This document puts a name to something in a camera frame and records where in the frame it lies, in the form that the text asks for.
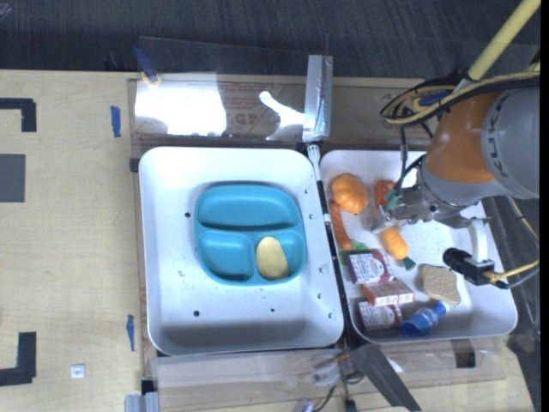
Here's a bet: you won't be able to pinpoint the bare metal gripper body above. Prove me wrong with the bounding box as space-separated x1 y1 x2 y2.
387 185 491 230

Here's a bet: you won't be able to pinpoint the red orange toy food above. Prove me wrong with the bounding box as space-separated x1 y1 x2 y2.
373 179 398 214

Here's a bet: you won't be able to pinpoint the short orange carrot green stem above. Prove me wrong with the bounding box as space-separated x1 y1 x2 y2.
380 226 417 271

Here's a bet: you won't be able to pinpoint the orange toy pumpkin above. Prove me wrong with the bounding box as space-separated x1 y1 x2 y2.
329 173 371 215

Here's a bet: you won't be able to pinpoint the long orange carrot green leaves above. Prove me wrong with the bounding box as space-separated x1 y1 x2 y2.
327 201 371 266

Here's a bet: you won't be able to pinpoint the white plastic tray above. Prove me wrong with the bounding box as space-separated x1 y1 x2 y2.
137 145 346 357
318 148 519 346

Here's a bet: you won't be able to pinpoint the maroon and white carton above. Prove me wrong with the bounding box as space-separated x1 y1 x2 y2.
356 300 404 332
346 248 395 285

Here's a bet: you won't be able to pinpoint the orange and white carton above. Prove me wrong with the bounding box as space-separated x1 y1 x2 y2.
360 279 416 308

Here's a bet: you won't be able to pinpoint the tan toy bread slice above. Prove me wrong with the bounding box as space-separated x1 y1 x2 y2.
419 264 462 307

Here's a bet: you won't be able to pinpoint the blue plastic bottle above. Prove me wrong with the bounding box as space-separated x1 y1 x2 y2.
399 301 449 338

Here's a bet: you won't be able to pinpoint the yellow toy potato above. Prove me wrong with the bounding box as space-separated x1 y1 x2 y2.
255 235 291 282

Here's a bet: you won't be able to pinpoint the blue divided plate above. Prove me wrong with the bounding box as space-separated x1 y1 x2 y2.
193 181 308 287

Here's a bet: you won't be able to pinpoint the black cylinder on white bracket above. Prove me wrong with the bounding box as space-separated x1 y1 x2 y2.
442 218 498 287

